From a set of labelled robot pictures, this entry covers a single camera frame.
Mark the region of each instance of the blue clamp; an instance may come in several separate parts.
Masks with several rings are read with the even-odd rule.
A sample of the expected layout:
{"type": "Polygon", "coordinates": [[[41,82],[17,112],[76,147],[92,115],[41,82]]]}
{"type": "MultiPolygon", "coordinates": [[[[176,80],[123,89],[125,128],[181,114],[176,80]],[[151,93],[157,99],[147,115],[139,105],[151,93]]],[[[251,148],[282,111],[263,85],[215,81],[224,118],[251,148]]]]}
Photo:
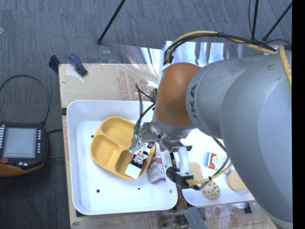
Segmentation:
{"type": "Polygon", "coordinates": [[[88,73],[86,71],[86,69],[84,68],[83,64],[81,63],[79,56],[77,56],[76,54],[70,53],[70,55],[68,57],[68,61],[70,64],[73,64],[74,66],[76,66],[76,71],[81,76],[84,76],[85,74],[88,73]]]}

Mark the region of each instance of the yellow plate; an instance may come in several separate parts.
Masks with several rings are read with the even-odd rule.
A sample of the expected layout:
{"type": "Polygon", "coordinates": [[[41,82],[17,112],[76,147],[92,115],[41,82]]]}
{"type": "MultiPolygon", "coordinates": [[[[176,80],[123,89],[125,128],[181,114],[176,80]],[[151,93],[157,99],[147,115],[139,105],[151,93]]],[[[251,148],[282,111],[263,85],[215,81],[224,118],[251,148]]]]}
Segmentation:
{"type": "MultiPolygon", "coordinates": [[[[108,117],[96,131],[90,145],[91,158],[96,164],[125,179],[133,179],[125,174],[125,170],[132,158],[129,146],[132,143],[134,125],[133,122],[119,116],[108,117]]],[[[155,147],[154,145],[151,148],[139,177],[147,169],[155,147]]]]}

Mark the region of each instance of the emergency stop button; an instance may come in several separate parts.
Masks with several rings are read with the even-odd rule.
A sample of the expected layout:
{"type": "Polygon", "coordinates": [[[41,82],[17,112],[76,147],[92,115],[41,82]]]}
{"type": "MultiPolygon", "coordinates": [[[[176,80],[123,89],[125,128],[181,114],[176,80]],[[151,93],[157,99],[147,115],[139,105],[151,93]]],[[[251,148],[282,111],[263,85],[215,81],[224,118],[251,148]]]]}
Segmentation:
{"type": "Polygon", "coordinates": [[[2,164],[2,165],[7,165],[8,162],[9,162],[9,160],[7,158],[0,159],[0,164],[2,164]]]}

